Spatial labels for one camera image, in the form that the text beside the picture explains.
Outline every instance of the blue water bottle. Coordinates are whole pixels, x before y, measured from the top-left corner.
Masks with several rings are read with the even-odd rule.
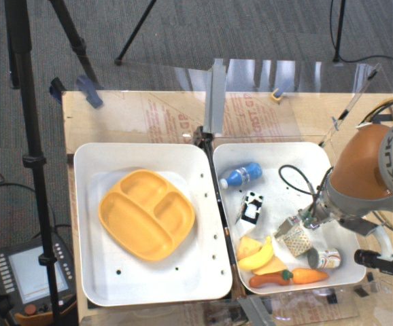
[[[229,186],[240,186],[251,180],[258,179],[262,176],[262,173],[262,167],[259,163],[251,163],[236,169],[226,179],[220,179],[219,184],[222,189],[227,189]]]

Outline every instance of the orange carrot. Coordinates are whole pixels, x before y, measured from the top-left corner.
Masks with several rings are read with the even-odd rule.
[[[275,283],[278,285],[289,285],[290,279],[284,279],[281,272],[254,275],[250,279],[250,287],[259,287],[263,284]]]
[[[295,284],[315,283],[329,277],[328,273],[311,268],[295,268],[292,271],[283,270],[281,275],[284,279],[292,279]]]

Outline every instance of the gray carpet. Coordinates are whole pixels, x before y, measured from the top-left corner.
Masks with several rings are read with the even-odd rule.
[[[150,0],[64,0],[86,41],[88,56],[107,89],[183,90],[174,71],[145,78],[138,67],[208,70],[215,58],[331,62],[331,0],[158,0],[124,59],[113,64]],[[46,188],[56,223],[70,223],[62,109],[48,92],[59,77],[67,89],[83,73],[48,0],[27,0],[31,52],[41,143],[47,158]],[[341,0],[334,0],[335,40]],[[393,57],[393,0],[346,0],[341,57],[344,61]],[[393,93],[393,60],[382,65],[370,92]],[[10,87],[5,10],[0,0],[0,173],[8,183],[33,186],[22,166],[27,152],[19,90]],[[34,193],[20,186],[0,187],[0,248],[39,231]],[[59,233],[71,246],[68,228]]]

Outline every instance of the silver can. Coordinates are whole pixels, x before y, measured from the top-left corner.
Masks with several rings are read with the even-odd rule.
[[[319,249],[311,248],[307,253],[310,268],[337,268],[341,263],[339,250],[336,248]]]

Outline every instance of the yellow plate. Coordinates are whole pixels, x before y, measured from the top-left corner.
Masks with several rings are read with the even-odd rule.
[[[159,261],[188,235],[195,212],[171,182],[151,170],[139,169],[104,195],[99,219],[127,251],[147,261]]]

